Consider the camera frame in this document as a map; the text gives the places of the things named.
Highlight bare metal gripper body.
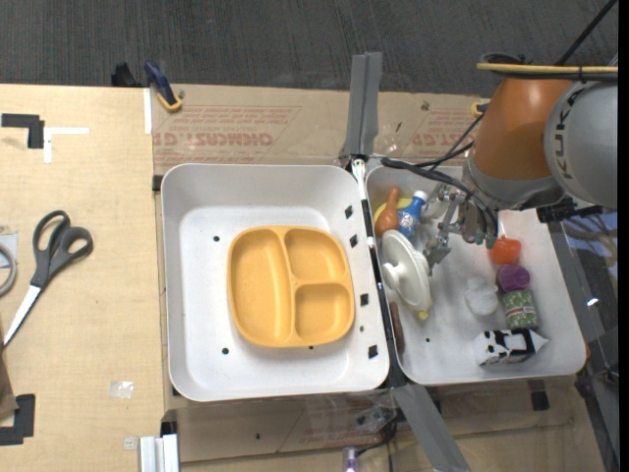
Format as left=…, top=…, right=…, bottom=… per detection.
left=457, top=195, right=499, bottom=246

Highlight blue and white bottle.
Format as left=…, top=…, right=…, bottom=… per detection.
left=396, top=190, right=429, bottom=241

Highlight orange toy chicken drumstick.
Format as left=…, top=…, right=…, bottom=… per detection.
left=373, top=186, right=402, bottom=239

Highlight clear crumpled plastic cup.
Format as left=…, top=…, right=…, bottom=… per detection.
left=463, top=276, right=500, bottom=318

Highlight purple toy cup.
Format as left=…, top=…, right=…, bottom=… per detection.
left=495, top=263, right=532, bottom=294

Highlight white plastic tray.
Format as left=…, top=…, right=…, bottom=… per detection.
left=160, top=163, right=391, bottom=403
left=365, top=164, right=588, bottom=387

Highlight green and white can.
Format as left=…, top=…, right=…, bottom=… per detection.
left=500, top=288, right=539, bottom=331

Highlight black and white milk carton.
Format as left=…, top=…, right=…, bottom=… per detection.
left=472, top=327, right=551, bottom=368

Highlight yellow divided plate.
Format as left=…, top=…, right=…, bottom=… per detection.
left=227, top=225, right=357, bottom=349

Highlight brown cardboard board, red print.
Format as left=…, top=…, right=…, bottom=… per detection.
left=150, top=84, right=591, bottom=464

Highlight grey tape roll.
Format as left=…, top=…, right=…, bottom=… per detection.
left=0, top=240, right=19, bottom=298

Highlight grey handled scissors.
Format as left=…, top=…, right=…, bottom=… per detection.
left=2, top=209, right=94, bottom=348

